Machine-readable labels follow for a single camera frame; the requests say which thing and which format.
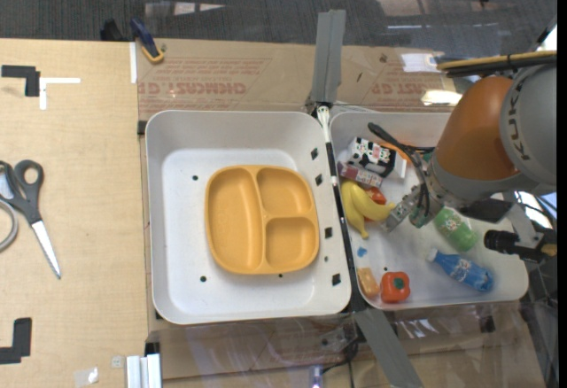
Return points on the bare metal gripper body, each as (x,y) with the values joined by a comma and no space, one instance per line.
(412,200)

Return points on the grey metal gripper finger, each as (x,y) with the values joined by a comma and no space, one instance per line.
(391,223)

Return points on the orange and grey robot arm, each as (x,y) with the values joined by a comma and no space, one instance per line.
(478,134)

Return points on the white plastic tray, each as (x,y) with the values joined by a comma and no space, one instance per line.
(412,253)
(181,218)

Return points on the yellow banana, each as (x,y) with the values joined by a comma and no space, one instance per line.
(356,204)

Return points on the small blue piece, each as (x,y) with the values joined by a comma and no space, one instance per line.
(362,252)

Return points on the green bottle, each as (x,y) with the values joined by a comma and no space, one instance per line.
(456,229)

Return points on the pink carton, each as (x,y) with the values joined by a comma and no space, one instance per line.
(359,174)

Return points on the cow print carton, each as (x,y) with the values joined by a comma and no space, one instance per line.
(370,153)

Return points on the orange biscuit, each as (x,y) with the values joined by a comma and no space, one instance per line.
(368,283)

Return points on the orange bell pepper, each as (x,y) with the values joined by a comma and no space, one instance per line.
(394,289)

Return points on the blue bottle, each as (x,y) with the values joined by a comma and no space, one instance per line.
(465,270)

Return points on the orange divided plate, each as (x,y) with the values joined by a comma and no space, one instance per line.
(235,218)

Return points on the brown cardboard board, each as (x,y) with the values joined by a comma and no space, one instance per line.
(230,80)

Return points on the black cylinder on white bracket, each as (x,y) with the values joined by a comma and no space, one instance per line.
(500,241)

